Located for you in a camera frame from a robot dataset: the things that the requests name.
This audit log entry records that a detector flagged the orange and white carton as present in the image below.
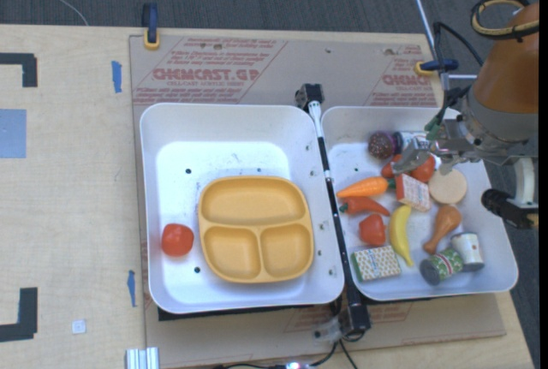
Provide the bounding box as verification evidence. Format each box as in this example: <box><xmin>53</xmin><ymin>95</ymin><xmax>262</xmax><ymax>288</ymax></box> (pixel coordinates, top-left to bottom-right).
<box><xmin>394</xmin><ymin>172</ymin><xmax>432</xmax><ymax>213</ymax></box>

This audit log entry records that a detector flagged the brown cardboard board red print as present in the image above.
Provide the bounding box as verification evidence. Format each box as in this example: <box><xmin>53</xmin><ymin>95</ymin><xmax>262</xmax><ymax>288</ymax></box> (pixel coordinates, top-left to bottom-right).
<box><xmin>128</xmin><ymin>34</ymin><xmax>508</xmax><ymax>365</ymax></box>

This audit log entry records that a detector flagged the yellow divided plate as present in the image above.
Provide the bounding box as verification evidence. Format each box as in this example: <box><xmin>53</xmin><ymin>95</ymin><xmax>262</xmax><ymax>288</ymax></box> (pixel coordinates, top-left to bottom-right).
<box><xmin>197</xmin><ymin>175</ymin><xmax>316</xmax><ymax>285</ymax></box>

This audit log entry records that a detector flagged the white plastic tray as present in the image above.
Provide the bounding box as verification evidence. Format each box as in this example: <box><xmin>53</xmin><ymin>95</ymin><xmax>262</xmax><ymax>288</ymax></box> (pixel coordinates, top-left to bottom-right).
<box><xmin>139</xmin><ymin>102</ymin><xmax>346</xmax><ymax>315</ymax></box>
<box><xmin>319</xmin><ymin>105</ymin><xmax>520</xmax><ymax>302</ymax></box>

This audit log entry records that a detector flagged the red chili pepper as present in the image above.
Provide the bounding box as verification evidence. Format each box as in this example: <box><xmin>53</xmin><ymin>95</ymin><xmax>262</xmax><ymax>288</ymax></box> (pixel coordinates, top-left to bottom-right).
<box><xmin>338</xmin><ymin>196</ymin><xmax>392</xmax><ymax>217</ymax></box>

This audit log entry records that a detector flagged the orange carrot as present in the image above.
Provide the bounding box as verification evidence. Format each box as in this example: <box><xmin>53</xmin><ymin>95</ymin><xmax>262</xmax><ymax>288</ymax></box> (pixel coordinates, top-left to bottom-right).
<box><xmin>336</xmin><ymin>176</ymin><xmax>397</xmax><ymax>200</ymax></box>

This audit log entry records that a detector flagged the black cylinder on white bracket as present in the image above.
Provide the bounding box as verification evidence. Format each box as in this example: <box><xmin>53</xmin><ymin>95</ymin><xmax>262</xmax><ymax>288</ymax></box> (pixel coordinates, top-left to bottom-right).
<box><xmin>480</xmin><ymin>157</ymin><xmax>540</xmax><ymax>229</ymax></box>

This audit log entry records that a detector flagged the black block with thin wires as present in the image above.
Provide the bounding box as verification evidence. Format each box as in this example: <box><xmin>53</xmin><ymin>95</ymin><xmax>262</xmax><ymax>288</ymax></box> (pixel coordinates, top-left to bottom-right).
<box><xmin>295</xmin><ymin>82</ymin><xmax>325</xmax><ymax>111</ymax></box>
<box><xmin>343</xmin><ymin>301</ymin><xmax>373</xmax><ymax>336</ymax></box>

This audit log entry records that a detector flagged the white can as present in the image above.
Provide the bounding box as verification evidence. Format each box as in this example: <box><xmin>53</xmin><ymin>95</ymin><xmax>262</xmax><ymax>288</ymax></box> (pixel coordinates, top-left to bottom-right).
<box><xmin>450</xmin><ymin>231</ymin><xmax>485</xmax><ymax>272</ymax></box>

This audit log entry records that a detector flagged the green and yellow packet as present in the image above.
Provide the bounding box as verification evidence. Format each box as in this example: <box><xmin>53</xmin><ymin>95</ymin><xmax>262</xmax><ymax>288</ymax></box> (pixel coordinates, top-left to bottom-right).
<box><xmin>350</xmin><ymin>244</ymin><xmax>402</xmax><ymax>283</ymax></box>

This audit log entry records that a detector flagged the brown chicken drumstick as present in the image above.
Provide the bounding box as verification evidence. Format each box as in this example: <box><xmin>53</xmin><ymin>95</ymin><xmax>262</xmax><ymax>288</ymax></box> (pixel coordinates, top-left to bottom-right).
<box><xmin>423</xmin><ymin>204</ymin><xmax>463</xmax><ymax>256</ymax></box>

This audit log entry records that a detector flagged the brown sprinkled doughnut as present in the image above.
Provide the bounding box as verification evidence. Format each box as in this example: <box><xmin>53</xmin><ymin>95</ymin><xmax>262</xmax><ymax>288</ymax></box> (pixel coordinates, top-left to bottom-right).
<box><xmin>367</xmin><ymin>131</ymin><xmax>396</xmax><ymax>160</ymax></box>

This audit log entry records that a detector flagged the beige round biscuit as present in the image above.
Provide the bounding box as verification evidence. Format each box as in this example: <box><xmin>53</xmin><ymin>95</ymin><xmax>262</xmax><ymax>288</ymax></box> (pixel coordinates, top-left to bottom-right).
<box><xmin>427</xmin><ymin>167</ymin><xmax>468</xmax><ymax>206</ymax></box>

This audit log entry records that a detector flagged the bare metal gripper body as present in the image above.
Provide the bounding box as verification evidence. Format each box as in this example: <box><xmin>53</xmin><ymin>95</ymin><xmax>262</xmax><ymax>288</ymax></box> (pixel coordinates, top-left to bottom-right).
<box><xmin>427</xmin><ymin>120</ymin><xmax>540</xmax><ymax>167</ymax></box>

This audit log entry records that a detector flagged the yellow banana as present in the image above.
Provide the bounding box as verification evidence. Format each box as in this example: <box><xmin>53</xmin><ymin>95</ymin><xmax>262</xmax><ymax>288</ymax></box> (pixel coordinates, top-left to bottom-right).
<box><xmin>388</xmin><ymin>204</ymin><xmax>415</xmax><ymax>268</ymax></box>

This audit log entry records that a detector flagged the red bell pepper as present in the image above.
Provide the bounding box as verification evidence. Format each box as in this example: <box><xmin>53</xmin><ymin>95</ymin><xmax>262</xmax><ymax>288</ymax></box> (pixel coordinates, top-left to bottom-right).
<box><xmin>358</xmin><ymin>212</ymin><xmax>388</xmax><ymax>248</ymax></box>

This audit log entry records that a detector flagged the green can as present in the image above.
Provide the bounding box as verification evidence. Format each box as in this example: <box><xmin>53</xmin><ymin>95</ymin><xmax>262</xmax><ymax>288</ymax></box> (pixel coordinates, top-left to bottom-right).
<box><xmin>419</xmin><ymin>247</ymin><xmax>465</xmax><ymax>287</ymax></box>

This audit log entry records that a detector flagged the thin black and white rod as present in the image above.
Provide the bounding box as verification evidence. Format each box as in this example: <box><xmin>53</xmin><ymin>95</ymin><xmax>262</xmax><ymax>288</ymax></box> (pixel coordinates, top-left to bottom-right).
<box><xmin>307</xmin><ymin>100</ymin><xmax>365</xmax><ymax>309</ymax></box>

